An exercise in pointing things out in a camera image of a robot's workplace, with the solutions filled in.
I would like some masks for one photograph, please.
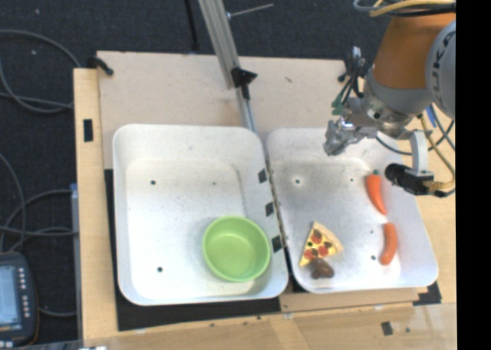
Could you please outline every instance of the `black floor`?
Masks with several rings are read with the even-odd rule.
[[[197,52],[212,54],[196,0],[190,1]],[[354,0],[223,1],[231,13],[274,4],[261,12],[232,18],[240,55],[341,59],[357,45],[370,62],[388,22],[387,16],[370,18],[356,12]],[[32,34],[63,45],[74,59]],[[85,66],[98,50],[180,53],[192,51],[195,44],[184,0],[0,0],[0,61],[9,87],[24,97],[69,104],[72,68],[76,62]],[[0,85],[0,92],[5,93]],[[26,200],[61,190],[27,205],[27,228],[71,226],[66,190],[77,180],[73,111],[39,114],[11,98],[0,97],[0,154],[16,173]],[[18,186],[0,160],[0,224],[7,222],[20,203]],[[21,216],[17,215],[12,226],[20,225]],[[8,233],[3,250],[19,240]],[[22,252],[35,274],[42,308],[74,310],[72,251],[70,237],[25,240]],[[41,314],[38,343],[75,338],[75,318]]]

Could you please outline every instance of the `aluminum rod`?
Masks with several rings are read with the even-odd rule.
[[[236,17],[238,15],[247,15],[248,13],[253,13],[253,12],[258,12],[259,10],[272,8],[274,5],[275,4],[268,3],[267,5],[256,6],[255,8],[241,10],[240,12],[234,12],[234,13],[227,12],[227,18],[230,20],[232,17]]]
[[[77,329],[78,338],[84,337],[82,323],[82,299],[81,299],[81,256],[80,256],[80,217],[78,212],[77,184],[71,184],[71,227],[77,233],[74,236],[74,265],[75,265],[75,300],[77,305]]]
[[[198,3],[216,56],[219,59],[226,86],[227,88],[235,88],[232,70],[240,68],[240,63],[223,0],[198,0]],[[237,98],[244,126],[257,133],[250,101],[242,96],[241,89],[237,89]]]

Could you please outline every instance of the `wooden table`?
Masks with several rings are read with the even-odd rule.
[[[235,92],[224,87],[214,56],[113,51],[97,55],[114,69],[113,76],[96,69],[74,70],[82,325],[87,344],[156,348],[165,341],[181,348],[250,348],[256,340],[263,348],[320,348],[326,343],[331,348],[373,348],[375,343],[382,348],[423,348],[431,341],[442,348],[456,345],[455,195],[417,198],[438,260],[441,304],[414,307],[412,302],[426,289],[322,296],[287,289],[280,295],[280,313],[118,331],[104,184],[112,134],[132,122],[239,126],[242,120]],[[340,89],[342,61],[241,58],[241,63],[259,75],[251,94],[261,138],[277,127],[327,125],[330,103]],[[88,120],[92,138],[84,132]],[[445,146],[441,144],[441,150],[455,163],[453,151]],[[430,165],[437,179],[449,176],[433,152]]]

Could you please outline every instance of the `wooden board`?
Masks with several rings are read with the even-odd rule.
[[[203,87],[209,92],[217,90],[225,99],[218,102],[221,110],[213,113],[211,124],[240,124],[237,113],[228,113],[233,107],[235,92],[222,87],[221,72],[216,59],[208,56],[182,56],[179,54],[133,54],[101,52],[98,54],[115,70],[111,77],[92,69],[74,70],[75,128],[77,137],[77,185],[79,190],[79,215],[81,223],[81,288],[84,338],[108,338],[133,335],[135,332],[118,332],[114,303],[114,282],[110,260],[109,229],[105,200],[104,168],[110,166],[107,146],[110,136],[122,123],[154,122],[167,119],[169,92],[173,100],[189,103],[193,94],[180,91]],[[193,68],[184,67],[189,61]],[[294,127],[293,120],[301,119],[300,127],[319,127],[327,124],[333,93],[340,88],[335,78],[343,71],[340,61],[292,60],[278,58],[244,58],[243,67],[259,73],[265,85],[254,84],[254,114],[261,125],[264,137],[268,130],[277,127]],[[208,101],[215,106],[216,101]],[[161,109],[160,116],[156,111]],[[173,115],[180,123],[181,111]],[[142,118],[142,112],[151,116]],[[192,124],[203,120],[197,111],[186,112]],[[84,120],[91,120],[94,131],[92,141],[84,141]],[[437,174],[445,175],[445,168],[430,159]],[[456,302],[456,254],[455,254],[455,197],[435,199],[418,198],[421,215],[427,226],[430,239],[437,255],[440,274],[438,284],[443,301]],[[356,305],[374,305],[408,302],[417,299],[421,289],[405,289],[390,292],[354,292],[343,296],[322,296],[285,292],[281,297],[283,312],[312,310],[338,310]],[[242,324],[244,319],[231,319],[231,323]],[[150,332],[203,327],[205,322],[185,323],[179,327],[158,327]]]
[[[456,348],[456,304],[336,310],[220,320],[84,341],[118,350],[424,350]]]

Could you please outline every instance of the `black clamp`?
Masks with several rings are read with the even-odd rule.
[[[364,77],[366,75],[365,59],[361,57],[361,50],[359,47],[353,46],[351,52],[348,55],[348,59],[344,60],[344,66],[346,72],[338,77],[338,81],[342,83],[347,76],[357,75]]]
[[[87,59],[87,67],[90,69],[101,68],[103,71],[106,72],[106,74],[108,76],[112,76],[114,74],[114,70],[109,68],[109,66],[107,66],[106,62],[104,62],[99,57],[89,57]]]
[[[403,164],[392,163],[385,169],[385,177],[392,182],[393,185],[402,187],[407,192],[416,196],[425,196],[432,194],[425,182],[433,181],[433,174],[415,175],[410,172],[411,168]],[[440,197],[440,193],[435,193],[435,196]]]
[[[258,75],[256,73],[252,73],[251,71],[245,71],[241,68],[233,68],[232,69],[232,79],[233,84],[236,88],[240,88],[242,91],[242,97],[246,100],[251,99],[251,94],[249,93],[249,84],[256,78]]]

